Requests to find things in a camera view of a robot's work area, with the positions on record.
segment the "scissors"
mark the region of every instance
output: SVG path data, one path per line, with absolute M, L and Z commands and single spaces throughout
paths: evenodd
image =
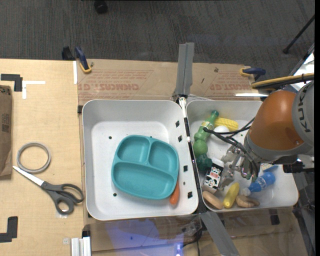
M 81 189 L 73 184 L 64 183 L 60 185 L 53 185 L 50 184 L 16 166 L 13 166 L 13 169 L 15 169 L 17 172 L 40 186 L 44 191 L 46 191 L 50 197 L 53 199 L 53 202 L 55 204 L 56 210 L 62 214 L 67 215 L 74 211 L 74 204 L 81 203 L 84 200 L 84 194 L 81 191 Z M 65 189 L 73 189 L 76 190 L 78 195 L 75 196 L 73 193 L 66 191 Z M 65 203 L 68 206 L 68 209 L 61 209 L 59 204 Z

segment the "gray floor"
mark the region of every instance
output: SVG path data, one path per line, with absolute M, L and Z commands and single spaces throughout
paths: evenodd
M 282 52 L 315 0 L 105 2 L 98 14 L 88 0 L 0 0 L 0 58 L 61 60 L 63 47 L 80 46 L 88 59 L 177 62 L 179 44 L 194 42 L 194 62 L 262 68 L 264 80 L 290 74 L 315 42 L 313 22 Z M 314 212 L 297 216 L 313 255 Z

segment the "black scissors handle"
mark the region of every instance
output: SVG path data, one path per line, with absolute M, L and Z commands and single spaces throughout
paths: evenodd
M 44 181 L 41 187 L 51 196 L 55 204 L 57 211 L 62 214 L 70 214 L 74 210 L 74 204 L 80 203 L 84 200 L 84 194 L 82 190 L 73 184 L 65 183 L 60 185 L 53 185 Z M 76 190 L 79 197 L 76 197 L 71 192 L 65 191 L 65 189 Z M 65 203 L 68 206 L 68 210 L 60 208 L 60 203 Z

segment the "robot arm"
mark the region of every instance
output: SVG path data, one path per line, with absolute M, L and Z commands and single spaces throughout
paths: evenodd
M 298 93 L 274 91 L 259 108 L 242 150 L 232 146 L 222 160 L 232 162 L 229 173 L 254 181 L 262 163 L 289 165 L 299 155 L 314 156 L 314 127 L 313 81 Z

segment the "white tray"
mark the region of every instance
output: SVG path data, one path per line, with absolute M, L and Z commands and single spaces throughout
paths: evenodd
M 201 123 L 205 120 L 213 110 L 219 112 L 221 118 L 231 119 L 237 121 L 239 128 L 246 125 L 253 117 L 255 117 L 261 106 L 261 101 L 223 101 L 223 100 L 194 100 L 191 101 L 186 108 L 186 113 L 188 116 L 190 135 L 191 139 L 195 133 L 198 131 Z M 247 131 L 238 133 L 234 138 L 243 143 Z M 223 142 L 216 138 L 213 134 L 207 139 L 209 158 L 215 157 L 221 159 L 221 157 L 226 153 L 229 144 Z M 236 203 L 232 208 L 221 210 L 214 209 L 210 207 L 206 202 L 204 202 L 208 209 L 215 212 L 232 212 L 232 211 L 243 211 L 252 209 L 264 209 L 264 208 L 280 208 L 280 207 L 290 207 L 297 203 L 298 201 L 298 189 L 291 173 L 284 173 L 282 165 L 279 165 L 277 169 L 273 170 L 275 175 L 275 183 L 270 185 L 265 190 L 261 192 L 254 192 L 250 197 L 258 199 L 260 201 L 260 206 L 255 208 L 242 208 L 238 207 Z M 205 174 L 199 173 L 200 184 L 203 183 Z M 246 180 L 241 177 L 239 172 L 234 173 L 234 182 L 239 182 L 240 189 L 246 188 L 250 185 L 250 180 Z M 217 196 L 221 201 L 223 201 L 231 183 L 223 191 L 217 191 L 214 195 Z
M 86 207 L 93 218 L 108 221 L 177 216 L 197 209 L 195 176 L 184 117 L 178 104 L 169 100 L 91 100 L 83 106 L 82 119 Z M 129 135 L 152 136 L 171 144 L 177 151 L 180 198 L 176 206 L 172 206 L 168 198 L 152 200 L 132 196 L 113 184 L 114 155 L 120 141 Z

